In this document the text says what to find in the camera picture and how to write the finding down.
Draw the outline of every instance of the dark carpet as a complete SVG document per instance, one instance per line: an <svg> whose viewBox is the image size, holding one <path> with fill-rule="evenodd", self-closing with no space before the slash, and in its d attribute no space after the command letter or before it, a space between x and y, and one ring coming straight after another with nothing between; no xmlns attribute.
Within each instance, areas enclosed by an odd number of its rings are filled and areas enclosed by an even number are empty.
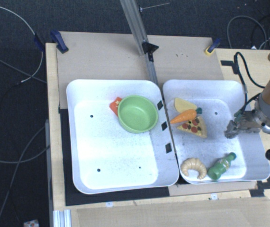
<svg viewBox="0 0 270 227"><path fill-rule="evenodd" d="M143 21L148 35L221 38L220 48L270 49L270 0L136 0L146 8ZM129 34L119 0L0 0L0 6L24 18L43 43L51 42L50 31ZM33 34L15 15L0 9L0 59L33 74L40 62ZM36 74L46 80L45 58ZM0 62L0 160L18 161L32 137L48 119L46 84ZM31 142L24 159L46 148L45 131ZM16 164L0 163L0 212ZM46 156L18 167L0 217L0 227L22 226L38 219L49 226Z"/></svg>

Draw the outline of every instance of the blue clamp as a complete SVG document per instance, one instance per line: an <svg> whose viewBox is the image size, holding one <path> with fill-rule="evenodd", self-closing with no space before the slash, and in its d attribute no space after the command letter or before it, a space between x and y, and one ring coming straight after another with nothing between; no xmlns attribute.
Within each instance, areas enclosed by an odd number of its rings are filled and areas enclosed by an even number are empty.
<svg viewBox="0 0 270 227"><path fill-rule="evenodd" d="M45 45L41 42L41 39L39 38L38 34L35 33L34 35L34 43L36 44L36 46L39 48L39 50L41 52L45 52Z"/></svg>
<svg viewBox="0 0 270 227"><path fill-rule="evenodd" d="M69 50L69 48L66 47L65 43L63 42L63 38L61 37L61 34L58 30L52 29L50 35L53 41L57 43L57 49L62 54Z"/></svg>
<svg viewBox="0 0 270 227"><path fill-rule="evenodd" d="M214 43L213 43L211 46L209 46L209 47L205 50L205 53L206 53L207 55L213 54L214 49L217 48L217 47L220 45L220 41L221 41L221 39L217 38L217 39L214 41Z"/></svg>

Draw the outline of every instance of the metal pole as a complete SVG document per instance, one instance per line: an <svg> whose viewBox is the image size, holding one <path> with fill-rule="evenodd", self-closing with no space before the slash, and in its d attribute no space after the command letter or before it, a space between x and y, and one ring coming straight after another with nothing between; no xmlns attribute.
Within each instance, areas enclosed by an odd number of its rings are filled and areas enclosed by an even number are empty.
<svg viewBox="0 0 270 227"><path fill-rule="evenodd" d="M129 23L131 32L134 36L135 42L140 55L145 54L146 66L149 73L150 80L158 85L156 71L153 62L152 53L155 51L154 45L149 46L154 50L144 50L143 44L149 44L148 37L144 28L144 24L140 15L139 7L135 0L120 0L126 19Z"/></svg>

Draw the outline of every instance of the green bowl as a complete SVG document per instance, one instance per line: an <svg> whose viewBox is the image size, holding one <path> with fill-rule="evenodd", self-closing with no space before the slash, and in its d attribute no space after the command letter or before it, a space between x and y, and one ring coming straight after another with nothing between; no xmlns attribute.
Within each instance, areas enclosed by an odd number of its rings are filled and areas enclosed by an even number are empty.
<svg viewBox="0 0 270 227"><path fill-rule="evenodd" d="M127 96L118 105L121 126L131 133L151 130L158 121L158 112L147 98L138 95Z"/></svg>

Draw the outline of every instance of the croissant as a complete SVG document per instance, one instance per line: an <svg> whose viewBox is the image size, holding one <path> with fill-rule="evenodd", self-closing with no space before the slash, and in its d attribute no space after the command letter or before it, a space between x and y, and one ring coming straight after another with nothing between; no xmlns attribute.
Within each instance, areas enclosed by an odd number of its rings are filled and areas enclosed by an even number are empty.
<svg viewBox="0 0 270 227"><path fill-rule="evenodd" d="M181 171L184 175L189 176L189 169L199 172L198 179L203 179L207 175L205 165L198 158L188 158L181 164Z"/></svg>

